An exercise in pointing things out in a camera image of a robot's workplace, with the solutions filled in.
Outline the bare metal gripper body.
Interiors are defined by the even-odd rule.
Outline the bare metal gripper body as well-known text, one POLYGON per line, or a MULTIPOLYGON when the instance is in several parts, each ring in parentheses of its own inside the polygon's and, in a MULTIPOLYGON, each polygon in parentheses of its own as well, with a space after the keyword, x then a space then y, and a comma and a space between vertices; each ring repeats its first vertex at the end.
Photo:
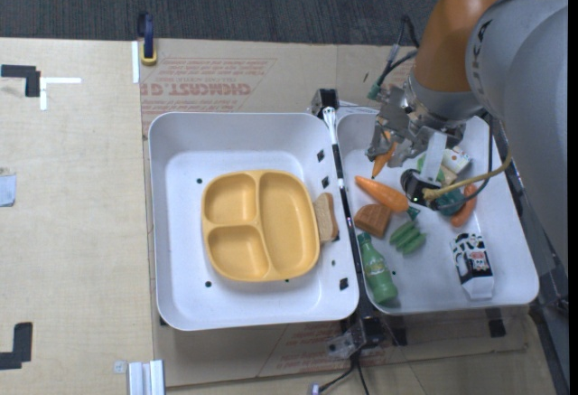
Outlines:
POLYGON ((446 136, 450 146, 458 145, 466 129, 466 94, 439 92, 422 85, 381 88, 376 121, 389 133, 389 141, 406 148, 426 148, 434 133, 446 136))

